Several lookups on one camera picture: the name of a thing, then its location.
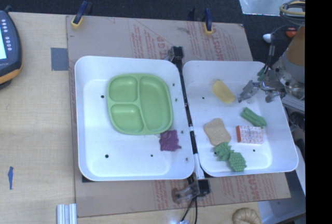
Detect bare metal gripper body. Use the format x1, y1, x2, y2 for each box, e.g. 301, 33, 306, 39
259, 64, 306, 101

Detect yellow oblong toy food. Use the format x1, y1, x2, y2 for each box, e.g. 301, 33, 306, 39
212, 79, 236, 105

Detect green bean pods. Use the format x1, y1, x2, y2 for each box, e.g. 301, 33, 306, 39
240, 106, 268, 129

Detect orange and white carton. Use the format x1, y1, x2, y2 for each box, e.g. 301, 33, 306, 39
235, 125, 265, 145

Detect tan bread slice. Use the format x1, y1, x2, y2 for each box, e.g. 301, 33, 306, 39
203, 117, 232, 147

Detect white plastic tray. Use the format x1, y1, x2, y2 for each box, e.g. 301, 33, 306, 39
182, 60, 299, 178
74, 55, 196, 182

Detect thin black and white rod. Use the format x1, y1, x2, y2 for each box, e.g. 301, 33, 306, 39
175, 59, 205, 180

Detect green lettuce leaf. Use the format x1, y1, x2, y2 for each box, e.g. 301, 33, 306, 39
213, 142, 232, 163

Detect green grapes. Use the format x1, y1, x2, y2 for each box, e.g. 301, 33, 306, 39
227, 151, 247, 173

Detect purple grapes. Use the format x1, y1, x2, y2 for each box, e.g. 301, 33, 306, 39
159, 129, 182, 152

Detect green divided plate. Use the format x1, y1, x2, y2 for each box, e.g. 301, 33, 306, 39
106, 73, 174, 136

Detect beige croissant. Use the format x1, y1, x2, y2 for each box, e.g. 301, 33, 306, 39
231, 207, 263, 224

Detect brown cardboard board red print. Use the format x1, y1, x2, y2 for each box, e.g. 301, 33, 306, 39
65, 15, 292, 218

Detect black cylinder on white bracket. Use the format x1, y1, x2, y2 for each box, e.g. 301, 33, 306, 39
288, 111, 306, 131

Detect black block with thin wires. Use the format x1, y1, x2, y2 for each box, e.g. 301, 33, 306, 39
168, 46, 185, 63
172, 178, 211, 203

